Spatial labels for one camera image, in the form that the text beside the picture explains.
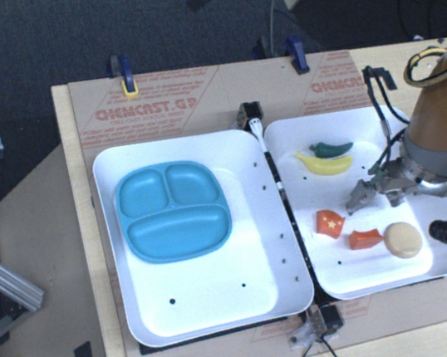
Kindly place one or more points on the beige round bread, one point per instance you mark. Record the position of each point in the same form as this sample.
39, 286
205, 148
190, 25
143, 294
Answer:
403, 240

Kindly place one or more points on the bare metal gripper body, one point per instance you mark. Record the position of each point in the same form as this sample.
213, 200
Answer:
399, 175

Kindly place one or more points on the blue divided plate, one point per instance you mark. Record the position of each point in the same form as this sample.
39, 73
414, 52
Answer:
176, 227

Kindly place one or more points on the green pepper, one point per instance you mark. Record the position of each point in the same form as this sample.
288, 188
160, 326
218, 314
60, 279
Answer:
330, 150

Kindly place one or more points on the red slice with yellow stars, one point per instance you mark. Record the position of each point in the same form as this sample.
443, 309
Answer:
329, 224

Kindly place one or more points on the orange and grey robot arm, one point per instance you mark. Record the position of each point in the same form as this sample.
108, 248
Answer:
439, 118

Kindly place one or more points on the thin black and white rod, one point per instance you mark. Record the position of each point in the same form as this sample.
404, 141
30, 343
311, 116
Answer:
280, 185

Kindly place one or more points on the brown cardboard board red print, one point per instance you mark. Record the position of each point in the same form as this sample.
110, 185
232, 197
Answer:
177, 96

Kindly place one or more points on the plain red slice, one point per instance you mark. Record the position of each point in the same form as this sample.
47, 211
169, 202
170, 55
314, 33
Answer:
363, 239

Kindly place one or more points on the yellow banana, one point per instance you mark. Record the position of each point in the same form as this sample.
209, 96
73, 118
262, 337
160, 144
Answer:
327, 166

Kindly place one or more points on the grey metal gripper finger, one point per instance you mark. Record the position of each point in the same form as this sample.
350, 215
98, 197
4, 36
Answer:
397, 197
358, 196

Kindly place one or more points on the white plastic tray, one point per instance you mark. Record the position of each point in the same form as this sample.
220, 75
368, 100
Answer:
390, 273
208, 293

